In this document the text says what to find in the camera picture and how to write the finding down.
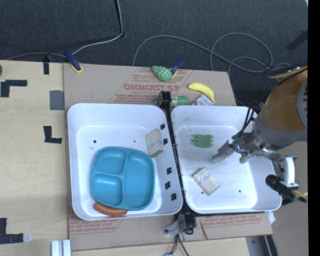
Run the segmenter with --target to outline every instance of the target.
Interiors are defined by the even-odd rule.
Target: cardboard box
[[[70,64],[63,64],[64,108],[77,103],[152,104],[160,91],[172,96],[187,96],[189,104],[202,94],[188,89],[199,82],[214,91],[216,105],[235,106],[234,94],[226,72],[179,69],[173,80],[161,82],[149,67],[81,64],[83,72],[75,73]],[[66,141],[68,140],[67,118]],[[102,249],[171,243],[163,228],[174,222],[173,215],[86,221],[73,212],[70,189],[69,146],[66,142],[68,174],[68,226],[72,250]],[[225,214],[196,218],[194,233],[184,241],[269,235],[272,233],[268,214]]]

